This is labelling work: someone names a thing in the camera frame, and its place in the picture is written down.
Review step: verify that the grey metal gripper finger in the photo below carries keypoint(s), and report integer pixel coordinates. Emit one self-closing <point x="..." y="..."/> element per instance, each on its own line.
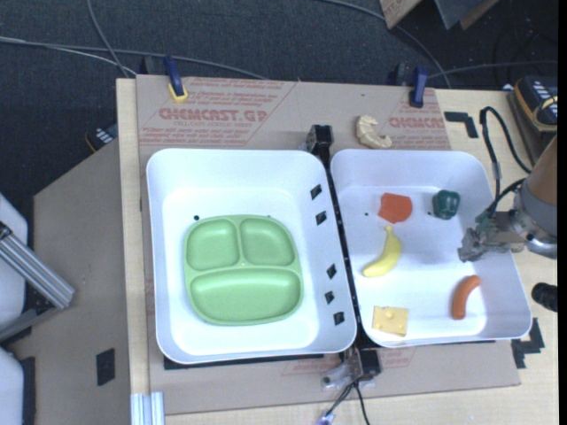
<point x="466" y="251"/>
<point x="473" y="235"/>

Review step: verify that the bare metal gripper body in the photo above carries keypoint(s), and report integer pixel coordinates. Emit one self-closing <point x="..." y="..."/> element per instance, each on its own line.
<point x="509" y="236"/>

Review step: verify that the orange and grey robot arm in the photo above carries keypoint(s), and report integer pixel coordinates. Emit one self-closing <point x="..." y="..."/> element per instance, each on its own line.
<point x="543" y="184"/>

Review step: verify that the white plastic tray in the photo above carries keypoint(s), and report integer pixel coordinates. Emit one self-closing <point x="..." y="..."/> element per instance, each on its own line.
<point x="248" y="175"/>
<point x="425" y="255"/>

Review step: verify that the green bell pepper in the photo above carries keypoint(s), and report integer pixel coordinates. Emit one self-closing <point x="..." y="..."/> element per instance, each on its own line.
<point x="445" y="204"/>

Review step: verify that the orange sausage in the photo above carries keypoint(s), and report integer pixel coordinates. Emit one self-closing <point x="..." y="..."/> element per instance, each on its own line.
<point x="464" y="297"/>

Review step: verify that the yellow banana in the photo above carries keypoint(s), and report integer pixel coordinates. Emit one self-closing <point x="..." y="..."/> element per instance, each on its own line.
<point x="390" y="255"/>

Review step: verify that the orange pizza slice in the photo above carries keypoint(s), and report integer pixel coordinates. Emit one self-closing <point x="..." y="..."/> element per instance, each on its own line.
<point x="394" y="207"/>

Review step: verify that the yellow cheese wedge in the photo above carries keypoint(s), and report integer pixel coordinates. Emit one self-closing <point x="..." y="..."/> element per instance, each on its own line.
<point x="390" y="320"/>

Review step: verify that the thin black rod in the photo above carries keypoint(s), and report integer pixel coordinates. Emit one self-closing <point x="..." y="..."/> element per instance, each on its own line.
<point x="341" y="237"/>

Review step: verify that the beige croissant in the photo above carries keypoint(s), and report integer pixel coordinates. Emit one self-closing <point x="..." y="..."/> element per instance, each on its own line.
<point x="367" y="132"/>

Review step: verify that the green divided plate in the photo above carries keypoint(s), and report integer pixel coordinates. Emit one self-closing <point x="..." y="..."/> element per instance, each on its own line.
<point x="243" y="277"/>

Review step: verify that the brown cardboard board red print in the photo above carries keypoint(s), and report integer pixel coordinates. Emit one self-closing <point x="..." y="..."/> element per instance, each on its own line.
<point x="274" y="104"/>

